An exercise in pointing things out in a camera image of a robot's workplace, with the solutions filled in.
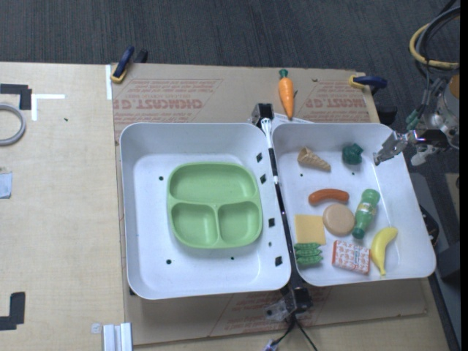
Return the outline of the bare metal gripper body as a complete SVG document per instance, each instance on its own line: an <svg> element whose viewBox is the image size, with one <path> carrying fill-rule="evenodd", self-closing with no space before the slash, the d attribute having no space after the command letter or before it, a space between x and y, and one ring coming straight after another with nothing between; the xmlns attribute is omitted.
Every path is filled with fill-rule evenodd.
<svg viewBox="0 0 468 351"><path fill-rule="evenodd" d="M424 113L411 121L408 118L407 122L410 140L415 145L459 150L459 127L456 118L438 113Z"/></svg>

